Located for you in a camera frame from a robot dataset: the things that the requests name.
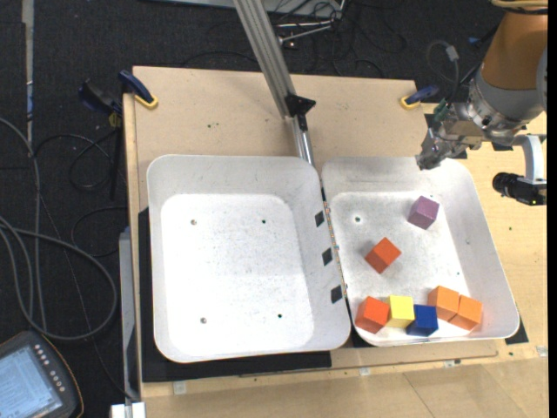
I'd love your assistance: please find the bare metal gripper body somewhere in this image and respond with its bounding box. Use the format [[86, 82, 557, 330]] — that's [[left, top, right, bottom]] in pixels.
[[429, 98, 529, 151]]

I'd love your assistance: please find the purple cube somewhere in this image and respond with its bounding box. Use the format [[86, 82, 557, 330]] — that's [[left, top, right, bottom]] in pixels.
[[407, 195, 440, 231]]

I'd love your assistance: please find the white plastic tray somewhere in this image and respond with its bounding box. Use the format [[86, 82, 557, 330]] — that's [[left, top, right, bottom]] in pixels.
[[146, 153, 352, 364], [320, 156, 521, 347]]

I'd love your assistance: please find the dark orange cube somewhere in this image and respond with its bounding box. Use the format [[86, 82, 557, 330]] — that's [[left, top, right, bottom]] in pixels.
[[364, 237, 402, 274], [354, 295, 391, 334]]

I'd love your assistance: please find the light orange cube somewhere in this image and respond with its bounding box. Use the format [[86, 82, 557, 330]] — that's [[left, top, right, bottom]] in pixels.
[[426, 285, 461, 322], [448, 294, 484, 332]]

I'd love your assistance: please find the yellow cube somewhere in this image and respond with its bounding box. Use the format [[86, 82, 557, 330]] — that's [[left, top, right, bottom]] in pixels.
[[386, 294, 416, 329]]

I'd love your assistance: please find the blue cube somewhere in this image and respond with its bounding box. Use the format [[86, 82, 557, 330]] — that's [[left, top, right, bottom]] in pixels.
[[406, 304, 440, 338]]

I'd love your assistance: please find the pale wood board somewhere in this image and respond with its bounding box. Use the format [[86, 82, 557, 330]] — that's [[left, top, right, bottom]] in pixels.
[[123, 65, 501, 399]]

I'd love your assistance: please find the black cylinder on white bracket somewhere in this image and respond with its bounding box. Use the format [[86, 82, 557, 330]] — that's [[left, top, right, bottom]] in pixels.
[[492, 132, 548, 207]]

